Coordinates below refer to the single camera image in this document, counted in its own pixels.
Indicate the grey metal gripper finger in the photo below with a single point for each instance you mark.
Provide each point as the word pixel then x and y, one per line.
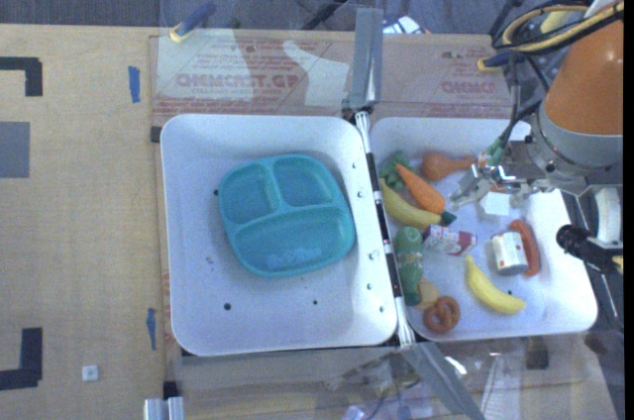
pixel 468 190
pixel 532 190

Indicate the orange chicken drumstick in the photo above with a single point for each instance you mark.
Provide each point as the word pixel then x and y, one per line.
pixel 438 166

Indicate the green broccoli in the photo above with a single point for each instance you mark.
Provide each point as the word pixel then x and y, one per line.
pixel 391 173

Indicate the green bottle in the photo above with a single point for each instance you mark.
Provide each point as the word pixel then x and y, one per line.
pixel 409 259

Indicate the blue divided plate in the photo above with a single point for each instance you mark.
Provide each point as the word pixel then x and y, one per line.
pixel 287 235

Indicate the white cube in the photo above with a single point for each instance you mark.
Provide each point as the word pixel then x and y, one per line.
pixel 498 204

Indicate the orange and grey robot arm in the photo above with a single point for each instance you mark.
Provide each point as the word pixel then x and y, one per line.
pixel 587 81

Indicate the yellow banana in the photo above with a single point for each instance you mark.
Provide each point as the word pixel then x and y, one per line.
pixel 490 294
pixel 403 212

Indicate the brown cardboard board, red print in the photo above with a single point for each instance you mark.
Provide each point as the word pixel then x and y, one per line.
pixel 426 71

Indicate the black cylinder on white bracket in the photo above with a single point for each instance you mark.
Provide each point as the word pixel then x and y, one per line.
pixel 589 247

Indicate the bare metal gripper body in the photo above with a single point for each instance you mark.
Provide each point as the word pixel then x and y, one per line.
pixel 537 173

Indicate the small white square block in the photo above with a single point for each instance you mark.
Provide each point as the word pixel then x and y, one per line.
pixel 89 372

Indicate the thin black and white rod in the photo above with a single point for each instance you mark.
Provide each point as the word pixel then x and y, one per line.
pixel 379 205

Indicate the white plastic tray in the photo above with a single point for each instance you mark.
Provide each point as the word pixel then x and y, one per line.
pixel 198 235
pixel 560 304

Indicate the yellow biscuit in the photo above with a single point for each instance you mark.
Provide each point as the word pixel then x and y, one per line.
pixel 427 293

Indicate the red and white carton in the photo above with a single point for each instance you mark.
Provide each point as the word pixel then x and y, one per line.
pixel 451 241

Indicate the brown pretzel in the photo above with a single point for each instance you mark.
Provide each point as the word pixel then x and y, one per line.
pixel 441 315

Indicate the orange carrot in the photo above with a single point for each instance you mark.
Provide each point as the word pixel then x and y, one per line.
pixel 423 192

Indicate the white can with red dots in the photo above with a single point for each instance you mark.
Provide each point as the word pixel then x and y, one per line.
pixel 509 253

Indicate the orange sausage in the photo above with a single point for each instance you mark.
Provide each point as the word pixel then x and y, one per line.
pixel 532 249

